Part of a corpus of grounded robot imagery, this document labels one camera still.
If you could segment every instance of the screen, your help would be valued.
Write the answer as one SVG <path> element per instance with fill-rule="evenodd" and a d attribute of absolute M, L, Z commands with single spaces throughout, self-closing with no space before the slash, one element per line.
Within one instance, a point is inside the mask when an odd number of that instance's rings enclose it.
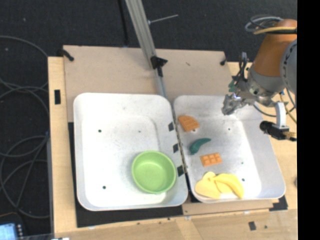
<path fill-rule="evenodd" d="M 16 225 L 14 223 L 0 225 L 1 240 L 15 240 L 17 237 Z"/>

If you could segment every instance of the orange block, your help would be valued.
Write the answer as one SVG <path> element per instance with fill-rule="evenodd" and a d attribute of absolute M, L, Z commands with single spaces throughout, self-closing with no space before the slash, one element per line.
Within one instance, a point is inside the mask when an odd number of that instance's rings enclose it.
<path fill-rule="evenodd" d="M 202 165 L 204 167 L 222 163 L 221 156 L 218 152 L 212 153 L 212 154 L 201 155 L 200 159 L 201 159 Z"/>
<path fill-rule="evenodd" d="M 181 115 L 178 117 L 178 121 L 180 122 L 182 128 L 186 131 L 192 131 L 200 127 L 199 123 L 196 119 L 189 115 Z"/>

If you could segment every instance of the wooden table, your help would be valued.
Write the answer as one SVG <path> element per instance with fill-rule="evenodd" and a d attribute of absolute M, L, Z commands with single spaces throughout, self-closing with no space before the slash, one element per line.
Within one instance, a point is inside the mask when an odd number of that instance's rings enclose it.
<path fill-rule="evenodd" d="M 76 53 L 75 46 L 66 46 L 68 52 Z M 187 53 L 189 65 L 197 63 L 200 68 L 208 67 L 208 60 L 223 60 L 224 53 L 209 51 L 160 50 L 159 54 L 172 56 L 169 68 L 178 70 L 174 58 L 181 59 Z M 131 57 L 131 61 L 143 64 L 143 56 Z M 286 183 L 285 198 L 288 209 L 269 211 L 279 200 L 256 200 L 239 204 L 191 203 L 183 204 L 183 216 L 124 221 L 91 227 L 77 227 L 75 196 L 72 176 L 70 142 L 68 131 L 68 95 L 66 94 L 66 70 L 69 61 L 63 57 L 48 58 L 49 101 L 50 101 L 50 136 L 52 167 L 52 230 L 55 237 L 76 239 L 297 239 L 298 238 L 298 196 L 295 179 L 297 177 L 297 143 L 287 140 L 278 141 L 270 138 L 274 153 L 278 159 Z M 238 72 L 237 62 L 228 62 L 228 74 Z M 59 90 L 60 103 L 55 95 Z M 262 108 L 265 112 L 274 113 L 272 109 Z M 290 130 L 297 131 L 297 126 L 288 117 Z"/>

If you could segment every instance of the lime green plate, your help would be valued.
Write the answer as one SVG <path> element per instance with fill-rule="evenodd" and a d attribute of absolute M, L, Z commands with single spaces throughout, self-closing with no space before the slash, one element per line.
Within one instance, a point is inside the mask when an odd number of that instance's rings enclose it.
<path fill-rule="evenodd" d="M 131 172 L 135 184 L 152 194 L 167 192 L 173 187 L 177 172 L 172 160 L 159 151 L 144 151 L 133 160 Z"/>

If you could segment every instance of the black floor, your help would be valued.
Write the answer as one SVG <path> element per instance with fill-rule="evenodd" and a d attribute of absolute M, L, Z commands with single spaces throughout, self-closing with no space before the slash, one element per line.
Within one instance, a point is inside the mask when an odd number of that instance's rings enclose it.
<path fill-rule="evenodd" d="M 298 17 L 298 0 L 142 1 L 151 21 L 179 15 L 151 24 L 157 49 L 224 51 L 228 61 L 238 61 L 241 52 L 254 59 L 264 36 L 244 30 L 250 17 Z M 123 0 L 122 5 L 128 46 L 139 47 Z M 0 0 L 0 223 L 2 215 L 17 213 L 28 235 L 50 232 L 47 56 L 56 56 L 63 45 L 124 46 L 118 1 Z M 21 88 L 27 86 L 42 88 Z"/>

